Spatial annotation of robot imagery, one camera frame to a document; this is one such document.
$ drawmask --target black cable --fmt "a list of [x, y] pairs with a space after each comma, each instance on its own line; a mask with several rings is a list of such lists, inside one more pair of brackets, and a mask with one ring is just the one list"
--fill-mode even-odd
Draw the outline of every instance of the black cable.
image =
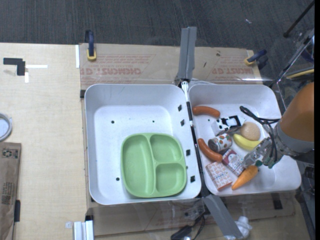
[[199, 229], [198, 229], [198, 232], [195, 234], [195, 236], [194, 236], [194, 238], [193, 238], [192, 240], [195, 240], [195, 239], [200, 235], [201, 231], [202, 231], [202, 230], [204, 229], [204, 227], [205, 227], [206, 219], [205, 219], [205, 215], [204, 215], [204, 214], [202, 214], [200, 217], [198, 217], [198, 218], [195, 220], [195, 222], [194, 222], [194, 224], [193, 224], [192, 227], [194, 227], [201, 219], [202, 219], [201, 225], [200, 225], [200, 227], [199, 227]]
[[296, 21], [289, 27], [289, 29], [283, 34], [285, 38], [289, 36], [289, 33], [295, 28], [295, 26], [301, 21], [301, 19], [307, 14], [307, 12], [314, 6], [315, 0], [313, 0], [308, 7], [301, 13], [301, 15], [296, 19]]
[[277, 152], [277, 147], [276, 147], [276, 142], [275, 142], [274, 131], [272, 129], [271, 124], [277, 123], [280, 119], [266, 119], [266, 118], [257, 117], [248, 108], [246, 108], [244, 106], [240, 106], [240, 110], [241, 110], [241, 112], [243, 112], [247, 116], [249, 116], [249, 117], [253, 118], [254, 120], [256, 120], [268, 132], [268, 134], [270, 136], [270, 139], [271, 139], [271, 142], [272, 142], [272, 147], [271, 147], [271, 152], [270, 152], [269, 157], [271, 158], [273, 156], [273, 153], [274, 153], [274, 162], [277, 162], [277, 160], [278, 160], [278, 152]]

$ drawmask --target small can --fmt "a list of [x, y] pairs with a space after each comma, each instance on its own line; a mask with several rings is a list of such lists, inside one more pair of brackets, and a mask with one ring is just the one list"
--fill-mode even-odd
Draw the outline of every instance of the small can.
[[223, 133], [217, 137], [209, 139], [208, 141], [208, 147], [217, 153], [222, 153], [230, 148], [231, 145], [232, 138], [228, 133]]

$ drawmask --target toy carrot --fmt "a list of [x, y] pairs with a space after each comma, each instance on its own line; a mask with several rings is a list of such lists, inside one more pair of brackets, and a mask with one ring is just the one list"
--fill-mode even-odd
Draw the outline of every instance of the toy carrot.
[[261, 161], [257, 161], [255, 164], [249, 165], [236, 179], [236, 181], [231, 186], [232, 190], [240, 188], [244, 184], [251, 181], [258, 174], [258, 167], [262, 164]]

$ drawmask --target small box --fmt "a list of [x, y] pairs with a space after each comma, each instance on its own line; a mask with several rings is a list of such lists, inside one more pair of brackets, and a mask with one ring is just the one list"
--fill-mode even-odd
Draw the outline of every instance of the small box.
[[222, 156], [222, 163], [236, 176], [239, 176], [245, 169], [242, 166], [243, 160], [244, 159], [231, 148], [229, 148]]
[[206, 170], [218, 191], [230, 186], [233, 182], [228, 174], [226, 166], [224, 166], [221, 162], [213, 162], [208, 164], [206, 166]]
[[226, 118], [219, 118], [211, 124], [215, 136], [233, 133], [237, 131], [245, 122], [241, 116], [232, 115]]

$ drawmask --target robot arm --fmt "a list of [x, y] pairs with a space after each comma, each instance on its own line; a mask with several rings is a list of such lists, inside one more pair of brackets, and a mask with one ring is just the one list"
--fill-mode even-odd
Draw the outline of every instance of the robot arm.
[[305, 85], [293, 98], [273, 131], [273, 141], [265, 138], [248, 153], [243, 166], [253, 164], [262, 156], [265, 166], [272, 168], [284, 155], [297, 160], [314, 156], [315, 149], [315, 85]]

